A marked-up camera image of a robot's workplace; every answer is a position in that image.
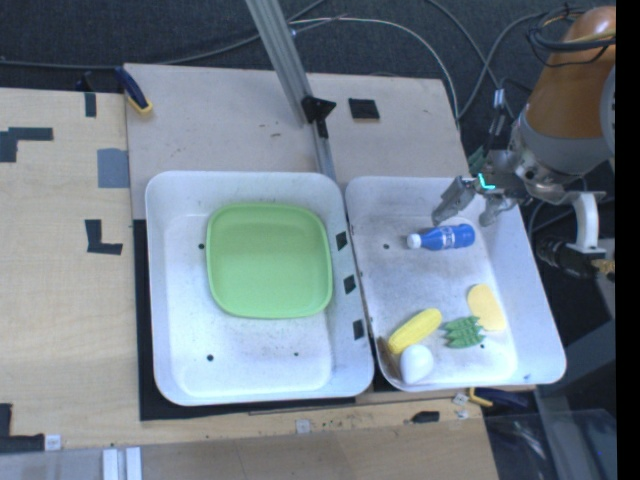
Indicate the blue bottle with white cap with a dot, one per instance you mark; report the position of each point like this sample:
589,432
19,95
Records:
447,236

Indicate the green pea pods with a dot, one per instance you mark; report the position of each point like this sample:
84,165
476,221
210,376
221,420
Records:
464,332

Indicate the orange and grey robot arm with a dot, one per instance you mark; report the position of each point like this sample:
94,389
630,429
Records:
570,98

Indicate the white egg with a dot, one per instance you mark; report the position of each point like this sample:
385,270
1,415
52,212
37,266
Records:
416,364

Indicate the yellow corn cob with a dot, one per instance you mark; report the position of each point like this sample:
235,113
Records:
415,330

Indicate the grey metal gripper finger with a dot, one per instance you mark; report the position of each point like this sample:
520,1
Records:
452,200
495,210

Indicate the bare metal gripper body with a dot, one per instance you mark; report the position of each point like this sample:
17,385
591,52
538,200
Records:
510,173

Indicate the white plastic tray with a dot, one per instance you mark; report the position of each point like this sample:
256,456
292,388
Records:
260,358
435,278

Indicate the yellow oval slice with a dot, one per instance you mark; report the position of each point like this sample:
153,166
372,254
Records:
487,308

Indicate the small black block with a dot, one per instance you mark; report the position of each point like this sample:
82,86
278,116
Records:
426,417

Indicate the black cylinder on white bracket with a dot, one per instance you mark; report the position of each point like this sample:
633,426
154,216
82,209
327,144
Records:
587,223

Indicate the pale wood board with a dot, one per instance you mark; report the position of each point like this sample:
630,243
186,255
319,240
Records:
225,128

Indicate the green plate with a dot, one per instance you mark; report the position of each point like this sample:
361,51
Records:
270,260

